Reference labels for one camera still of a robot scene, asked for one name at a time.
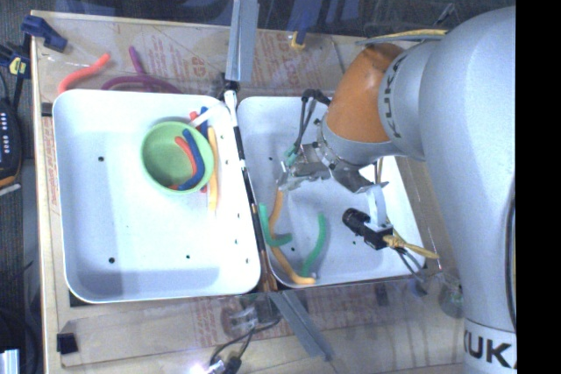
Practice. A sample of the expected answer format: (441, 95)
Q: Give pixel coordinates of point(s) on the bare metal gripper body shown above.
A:
(316, 165)

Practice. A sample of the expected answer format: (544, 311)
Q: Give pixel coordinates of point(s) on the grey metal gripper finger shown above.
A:
(291, 184)
(287, 169)

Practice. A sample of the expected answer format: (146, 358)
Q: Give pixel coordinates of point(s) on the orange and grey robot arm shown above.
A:
(456, 109)

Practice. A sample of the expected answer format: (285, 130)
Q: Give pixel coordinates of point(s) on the green flexible tube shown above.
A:
(264, 223)
(321, 236)

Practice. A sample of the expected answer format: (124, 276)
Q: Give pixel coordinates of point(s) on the thin black and white rod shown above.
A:
(240, 144)

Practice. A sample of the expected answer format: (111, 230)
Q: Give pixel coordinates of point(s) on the white plastic tray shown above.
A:
(131, 223)
(350, 206)

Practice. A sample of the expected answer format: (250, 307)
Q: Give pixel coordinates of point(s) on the blue flexible tube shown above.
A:
(199, 164)

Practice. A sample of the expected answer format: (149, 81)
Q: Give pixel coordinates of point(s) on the white flexible tube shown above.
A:
(210, 114)

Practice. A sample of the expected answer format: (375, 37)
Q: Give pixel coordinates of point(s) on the green bowl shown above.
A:
(163, 157)

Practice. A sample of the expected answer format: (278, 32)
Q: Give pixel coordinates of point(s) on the brown cardboard board red print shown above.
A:
(184, 52)

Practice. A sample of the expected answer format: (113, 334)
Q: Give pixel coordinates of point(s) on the purple flexible tube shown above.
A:
(136, 79)

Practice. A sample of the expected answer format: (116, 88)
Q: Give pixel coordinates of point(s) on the coral flexible tube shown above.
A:
(83, 72)

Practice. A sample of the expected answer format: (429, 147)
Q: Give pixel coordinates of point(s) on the black cylinder on white bracket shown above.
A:
(368, 230)

